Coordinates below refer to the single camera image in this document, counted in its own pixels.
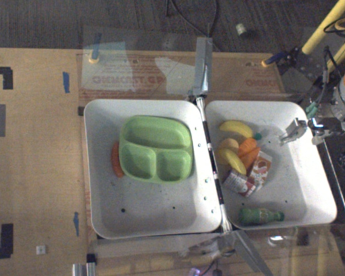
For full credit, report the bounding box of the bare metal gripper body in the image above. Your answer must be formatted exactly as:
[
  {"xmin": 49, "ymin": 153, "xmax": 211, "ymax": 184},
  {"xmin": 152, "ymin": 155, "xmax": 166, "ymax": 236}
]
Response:
[{"xmin": 321, "ymin": 102, "xmax": 345, "ymax": 135}]

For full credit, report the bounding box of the white plastic tray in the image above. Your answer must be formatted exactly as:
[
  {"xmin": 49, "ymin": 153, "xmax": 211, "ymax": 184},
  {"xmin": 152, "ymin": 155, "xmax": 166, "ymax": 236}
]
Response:
[
  {"xmin": 83, "ymin": 98, "xmax": 223, "ymax": 240},
  {"xmin": 204, "ymin": 100, "xmax": 339, "ymax": 231}
]

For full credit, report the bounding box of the orange carrot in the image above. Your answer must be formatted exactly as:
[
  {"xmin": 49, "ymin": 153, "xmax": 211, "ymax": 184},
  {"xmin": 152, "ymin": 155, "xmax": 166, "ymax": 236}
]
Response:
[
  {"xmin": 237, "ymin": 132, "xmax": 263, "ymax": 158},
  {"xmin": 241, "ymin": 146, "xmax": 261, "ymax": 171}
]

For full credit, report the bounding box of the white and brown carton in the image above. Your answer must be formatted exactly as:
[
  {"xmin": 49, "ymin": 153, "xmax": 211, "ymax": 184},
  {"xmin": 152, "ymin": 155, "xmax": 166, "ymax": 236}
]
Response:
[{"xmin": 247, "ymin": 150, "xmax": 273, "ymax": 193}]

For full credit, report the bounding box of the yellow banana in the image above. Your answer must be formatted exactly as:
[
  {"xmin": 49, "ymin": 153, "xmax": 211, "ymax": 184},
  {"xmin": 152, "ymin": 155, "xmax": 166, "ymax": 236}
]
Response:
[
  {"xmin": 217, "ymin": 147, "xmax": 247, "ymax": 176},
  {"xmin": 218, "ymin": 120, "xmax": 254, "ymax": 139}
]

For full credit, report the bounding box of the red and white packet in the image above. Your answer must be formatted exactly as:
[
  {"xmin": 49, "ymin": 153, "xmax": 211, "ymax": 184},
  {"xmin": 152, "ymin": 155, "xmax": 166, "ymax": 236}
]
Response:
[{"xmin": 222, "ymin": 169, "xmax": 257, "ymax": 198}]

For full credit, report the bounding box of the brown cardboard board red print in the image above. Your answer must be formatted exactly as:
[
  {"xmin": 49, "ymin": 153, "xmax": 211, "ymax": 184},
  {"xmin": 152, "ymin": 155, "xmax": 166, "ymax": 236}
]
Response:
[{"xmin": 76, "ymin": 49, "xmax": 305, "ymax": 267}]

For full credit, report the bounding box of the green bottle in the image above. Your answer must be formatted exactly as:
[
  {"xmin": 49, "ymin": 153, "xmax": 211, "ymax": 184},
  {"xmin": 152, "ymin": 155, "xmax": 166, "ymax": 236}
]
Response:
[{"xmin": 237, "ymin": 207, "xmax": 286, "ymax": 227}]

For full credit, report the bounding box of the green divided plate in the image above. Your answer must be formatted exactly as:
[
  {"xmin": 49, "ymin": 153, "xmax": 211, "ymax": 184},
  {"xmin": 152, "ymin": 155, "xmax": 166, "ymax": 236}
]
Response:
[{"xmin": 118, "ymin": 114, "xmax": 196, "ymax": 184}]

